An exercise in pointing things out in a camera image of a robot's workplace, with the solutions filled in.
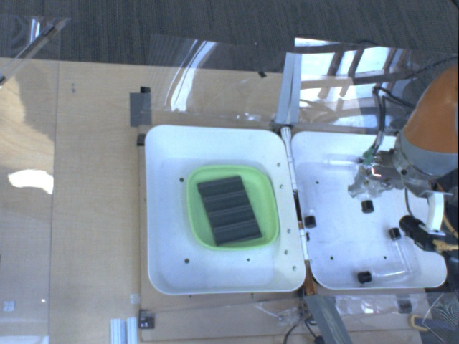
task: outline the cable connector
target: cable connector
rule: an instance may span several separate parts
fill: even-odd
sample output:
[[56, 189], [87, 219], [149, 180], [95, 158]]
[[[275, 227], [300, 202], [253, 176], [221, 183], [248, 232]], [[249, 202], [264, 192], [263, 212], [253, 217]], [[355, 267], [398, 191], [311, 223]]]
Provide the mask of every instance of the cable connector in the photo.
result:
[[457, 251], [459, 250], [459, 245], [457, 244], [448, 244], [445, 241], [440, 241], [439, 239], [434, 239], [432, 243], [435, 246], [435, 251], [439, 254], [445, 251]]

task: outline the black knob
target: black knob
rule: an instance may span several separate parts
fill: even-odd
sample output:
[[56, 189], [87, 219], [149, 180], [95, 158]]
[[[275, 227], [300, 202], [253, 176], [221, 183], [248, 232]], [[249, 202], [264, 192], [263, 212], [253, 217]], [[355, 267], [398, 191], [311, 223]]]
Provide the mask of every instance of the black knob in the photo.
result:
[[316, 226], [316, 218], [314, 215], [304, 217], [304, 226], [306, 228], [314, 228]]
[[373, 213], [373, 211], [374, 211], [373, 201], [371, 201], [371, 200], [362, 201], [362, 203], [361, 203], [361, 211], [362, 211], [362, 213], [365, 213], [365, 214]]
[[357, 274], [357, 279], [362, 284], [369, 283], [372, 280], [372, 274], [371, 272], [360, 272]]
[[400, 230], [397, 227], [391, 228], [389, 230], [389, 235], [390, 235], [390, 239], [392, 241], [395, 241], [396, 239], [401, 239], [402, 238], [402, 235], [400, 234]]

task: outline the wire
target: wire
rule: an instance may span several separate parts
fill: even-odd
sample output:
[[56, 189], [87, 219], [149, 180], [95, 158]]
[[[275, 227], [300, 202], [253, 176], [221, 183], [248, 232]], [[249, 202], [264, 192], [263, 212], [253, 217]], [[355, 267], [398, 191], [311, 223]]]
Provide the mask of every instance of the wire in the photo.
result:
[[314, 339], [317, 339], [317, 335], [313, 332], [313, 330], [309, 326], [308, 319], [304, 320], [304, 323], [305, 323], [306, 327], [308, 328], [309, 332], [311, 333], [311, 335], [314, 337]]
[[400, 102], [398, 102], [398, 101], [396, 101], [396, 100], [393, 100], [391, 97], [385, 97], [385, 96], [384, 96], [384, 98], [386, 98], [386, 101], [387, 101], [387, 102], [394, 103], [394, 105], [406, 107], [406, 108], [409, 108], [409, 109], [411, 109], [411, 110], [413, 109], [413, 107], [406, 106], [406, 105], [403, 104], [403, 103], [400, 103]]
[[429, 65], [429, 66], [426, 66], [426, 67], [423, 67], [422, 69], [419, 69], [418, 71], [416, 72], [413, 72], [409, 77], [407, 77], [406, 79], [411, 79], [412, 77], [415, 77], [416, 75], [420, 74], [421, 72], [424, 72], [426, 70], [430, 70], [438, 65], [441, 65], [445, 62], [448, 62], [448, 61], [451, 61], [451, 60], [455, 60], [457, 61], [458, 60], [458, 57], [457, 56], [452, 56], [452, 57], [448, 57], [446, 59], [443, 59], [443, 60], [440, 60], [440, 61], [437, 61], [437, 62], [434, 62], [433, 64]]
[[288, 340], [288, 337], [290, 336], [290, 334], [292, 333], [292, 331], [294, 331], [296, 329], [296, 327], [298, 325], [300, 325], [300, 322], [301, 321], [298, 321], [294, 326], [292, 326], [292, 328], [285, 334], [284, 336], [284, 340], [282, 341], [282, 344], [287, 344], [287, 340]]
[[378, 87], [374, 87], [372, 93], [379, 108], [378, 135], [376, 136], [376, 139], [374, 139], [374, 143], [371, 147], [372, 155], [375, 156], [384, 137], [384, 129], [386, 127], [386, 102], [383, 97], [378, 95]]
[[408, 189], [406, 187], [404, 188], [404, 204], [407, 207], [408, 214], [414, 218], [415, 216], [413, 215], [410, 209], [410, 203], [408, 201]]
[[403, 100], [402, 98], [396, 97], [391, 93], [390, 90], [383, 88], [383, 87], [374, 87], [374, 90], [381, 90], [382, 92], [386, 93], [391, 99], [393, 99], [398, 105], [404, 105], [409, 108], [415, 108], [416, 106], [407, 102], [406, 100]]
[[370, 44], [372, 46], [380, 46], [375, 41], [372, 41], [370, 39], [361, 39], [360, 41], [354, 42], [354, 44]]

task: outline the black cable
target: black cable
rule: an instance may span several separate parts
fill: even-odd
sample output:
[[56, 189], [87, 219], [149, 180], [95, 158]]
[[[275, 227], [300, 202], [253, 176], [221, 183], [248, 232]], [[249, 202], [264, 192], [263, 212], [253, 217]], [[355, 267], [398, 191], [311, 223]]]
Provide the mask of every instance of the black cable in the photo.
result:
[[386, 93], [390, 98], [392, 98], [394, 101], [397, 102], [398, 105], [404, 105], [409, 108], [415, 108], [415, 105], [412, 105], [411, 103], [407, 102], [406, 100], [403, 100], [402, 98], [396, 97], [391, 93], [390, 90], [383, 88], [383, 87], [374, 87], [375, 90], [381, 90], [382, 92]]
[[308, 319], [304, 320], [304, 323], [305, 323], [306, 327], [308, 328], [309, 332], [311, 333], [311, 335], [314, 337], [314, 339], [317, 339], [317, 335], [314, 334], [313, 330], [312, 330], [311, 327], [309, 326]]
[[292, 331], [295, 330], [295, 328], [300, 325], [300, 322], [301, 321], [298, 321], [294, 326], [292, 326], [292, 328], [285, 334], [284, 336], [284, 340], [282, 341], [282, 344], [287, 344], [287, 340], [288, 340], [288, 337], [290, 336], [290, 334], [292, 333]]
[[379, 146], [382, 143], [382, 138], [384, 137], [384, 129], [386, 127], [386, 102], [384, 97], [378, 95], [379, 87], [373, 88], [373, 97], [376, 103], [378, 104], [379, 117], [378, 117], [378, 135], [374, 139], [374, 143], [370, 148], [372, 150], [372, 155], [375, 156], [378, 152]]
[[445, 62], [448, 62], [448, 61], [451, 61], [451, 60], [454, 60], [454, 61], [458, 61], [458, 57], [457, 56], [452, 56], [452, 57], [447, 57], [446, 59], [442, 59], [440, 61], [437, 61], [437, 62], [434, 62], [433, 64], [429, 65], [429, 66], [426, 66], [426, 67], [423, 67], [421, 69], [419, 69], [418, 71], [416, 72], [413, 72], [409, 77], [407, 77], [406, 79], [411, 79], [412, 77], [415, 77], [416, 75], [426, 71], [426, 70], [430, 70], [438, 65], [441, 65], [441, 64], [444, 64]]
[[354, 44], [370, 44], [371, 46], [380, 46], [377, 44], [375, 41], [372, 41], [370, 39], [361, 39], [360, 41], [354, 42]]
[[400, 103], [397, 100], [393, 100], [391, 97], [385, 97], [385, 98], [386, 98], [387, 102], [394, 103], [394, 105], [401, 106], [401, 107], [404, 107], [404, 108], [409, 108], [410, 110], [412, 110], [414, 108], [413, 106], [406, 106], [404, 103]]

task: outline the gray carpet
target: gray carpet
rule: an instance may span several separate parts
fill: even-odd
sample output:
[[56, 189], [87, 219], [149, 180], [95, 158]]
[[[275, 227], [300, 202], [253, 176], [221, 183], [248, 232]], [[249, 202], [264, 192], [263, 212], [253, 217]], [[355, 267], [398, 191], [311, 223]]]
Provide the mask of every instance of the gray carpet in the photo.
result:
[[[458, 52], [450, 0], [0, 0], [0, 14], [71, 18], [60, 58], [75, 61], [150, 63], [152, 34], [257, 42], [261, 57], [295, 36]], [[0, 55], [11, 47], [0, 44]]]

